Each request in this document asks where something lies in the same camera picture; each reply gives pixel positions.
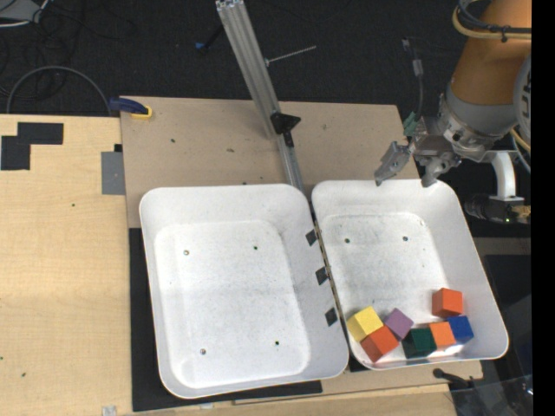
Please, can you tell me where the white plastic tray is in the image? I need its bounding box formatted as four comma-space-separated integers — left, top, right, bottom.
310, 178, 510, 372
138, 183, 350, 400

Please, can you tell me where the blue cube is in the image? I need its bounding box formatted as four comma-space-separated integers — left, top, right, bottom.
446, 315, 475, 345

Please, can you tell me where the orange cube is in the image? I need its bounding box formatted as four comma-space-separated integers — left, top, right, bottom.
428, 320, 458, 349

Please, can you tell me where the purple cube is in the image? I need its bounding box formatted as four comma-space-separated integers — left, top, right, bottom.
383, 307, 415, 341

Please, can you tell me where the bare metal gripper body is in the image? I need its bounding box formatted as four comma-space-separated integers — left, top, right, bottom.
409, 111, 500, 168

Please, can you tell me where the green cube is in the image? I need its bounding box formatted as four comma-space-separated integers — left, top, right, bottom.
401, 328, 438, 361

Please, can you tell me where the yellow cube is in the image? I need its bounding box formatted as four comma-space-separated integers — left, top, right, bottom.
346, 305, 385, 343

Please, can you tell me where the black cylinder on white bracket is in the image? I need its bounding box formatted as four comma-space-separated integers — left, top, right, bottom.
463, 151, 532, 225

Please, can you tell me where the red-orange cube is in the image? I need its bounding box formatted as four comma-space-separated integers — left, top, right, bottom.
431, 287, 465, 319
360, 324, 401, 364

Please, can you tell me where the brown cardboard board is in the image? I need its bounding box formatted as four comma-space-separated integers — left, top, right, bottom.
119, 96, 485, 406

